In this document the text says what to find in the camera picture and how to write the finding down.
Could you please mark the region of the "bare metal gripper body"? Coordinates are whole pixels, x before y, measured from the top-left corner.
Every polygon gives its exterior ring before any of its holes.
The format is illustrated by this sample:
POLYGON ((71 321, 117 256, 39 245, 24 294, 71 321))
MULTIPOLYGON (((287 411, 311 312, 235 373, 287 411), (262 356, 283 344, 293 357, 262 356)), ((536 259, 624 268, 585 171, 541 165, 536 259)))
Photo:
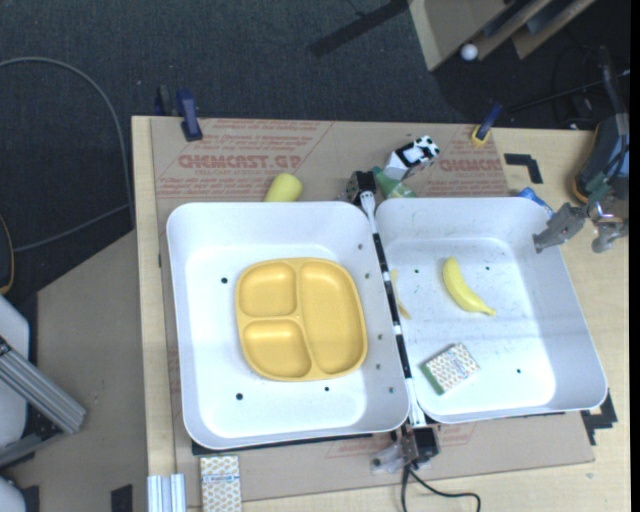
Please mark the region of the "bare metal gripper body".
POLYGON ((593 223, 624 223, 629 217, 629 189, 601 187, 590 192, 587 215, 593 223))

